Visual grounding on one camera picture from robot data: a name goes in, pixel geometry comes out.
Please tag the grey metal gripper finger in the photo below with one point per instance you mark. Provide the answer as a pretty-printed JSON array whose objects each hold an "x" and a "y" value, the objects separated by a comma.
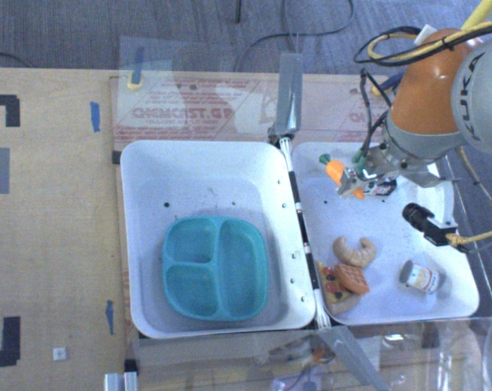
[{"x": 348, "y": 183}]

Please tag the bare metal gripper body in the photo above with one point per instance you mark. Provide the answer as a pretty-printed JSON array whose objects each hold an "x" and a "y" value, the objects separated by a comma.
[{"x": 378, "y": 164}]

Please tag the black cylinder on white bracket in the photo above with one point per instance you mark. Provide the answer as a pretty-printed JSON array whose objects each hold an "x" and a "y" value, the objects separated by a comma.
[{"x": 427, "y": 222}]

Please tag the orange waffle biscuit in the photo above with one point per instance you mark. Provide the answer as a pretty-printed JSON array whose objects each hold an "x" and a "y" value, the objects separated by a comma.
[{"x": 352, "y": 279}]

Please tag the orange carrot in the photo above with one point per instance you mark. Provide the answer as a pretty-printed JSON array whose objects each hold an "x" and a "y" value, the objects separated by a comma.
[{"x": 335, "y": 169}]

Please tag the tan croissant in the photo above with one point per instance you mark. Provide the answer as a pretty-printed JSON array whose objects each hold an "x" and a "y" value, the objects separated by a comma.
[{"x": 352, "y": 255}]

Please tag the blue divided plate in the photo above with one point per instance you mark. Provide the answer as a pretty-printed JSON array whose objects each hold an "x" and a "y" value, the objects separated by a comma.
[{"x": 238, "y": 267}]

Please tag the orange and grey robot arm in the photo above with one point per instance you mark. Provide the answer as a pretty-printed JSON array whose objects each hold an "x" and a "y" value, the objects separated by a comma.
[{"x": 425, "y": 100}]

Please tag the small white can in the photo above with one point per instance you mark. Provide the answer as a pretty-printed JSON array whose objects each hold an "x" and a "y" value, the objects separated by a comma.
[{"x": 421, "y": 277}]

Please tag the brown cardboard board red print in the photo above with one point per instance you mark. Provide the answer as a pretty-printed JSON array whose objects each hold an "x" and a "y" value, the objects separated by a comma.
[{"x": 229, "y": 108}]

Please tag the pizza slice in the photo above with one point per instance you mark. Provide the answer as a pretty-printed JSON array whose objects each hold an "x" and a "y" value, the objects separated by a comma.
[{"x": 337, "y": 297}]

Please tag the white plastic tray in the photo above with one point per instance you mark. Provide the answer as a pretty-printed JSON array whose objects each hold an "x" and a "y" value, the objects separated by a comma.
[
  {"x": 213, "y": 185},
  {"x": 392, "y": 226}
]

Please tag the black white red small carton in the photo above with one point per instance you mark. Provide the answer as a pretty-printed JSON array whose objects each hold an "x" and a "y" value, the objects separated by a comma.
[{"x": 382, "y": 187}]

